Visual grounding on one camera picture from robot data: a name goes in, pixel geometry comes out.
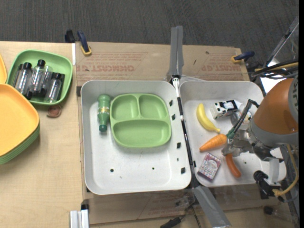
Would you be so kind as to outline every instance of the toy banana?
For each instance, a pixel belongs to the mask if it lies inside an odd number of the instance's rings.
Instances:
[[[199,123],[208,131],[216,131],[219,133],[220,129],[217,128],[212,121],[206,116],[205,107],[202,103],[198,105],[196,109],[196,117],[198,118]]]

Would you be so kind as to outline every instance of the blue clamp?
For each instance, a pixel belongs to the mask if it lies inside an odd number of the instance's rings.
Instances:
[[[92,50],[88,46],[87,41],[86,41],[86,37],[85,37],[84,33],[82,32],[82,30],[77,31],[77,35],[78,35],[79,40],[81,42],[81,50],[84,53],[84,55],[85,56],[91,55]]]
[[[233,63],[240,63],[241,60],[243,59],[246,62],[249,58],[253,57],[254,55],[255,55],[254,51],[244,52],[244,53],[242,53],[242,54],[240,54],[238,56],[233,56],[231,58],[231,61]]]

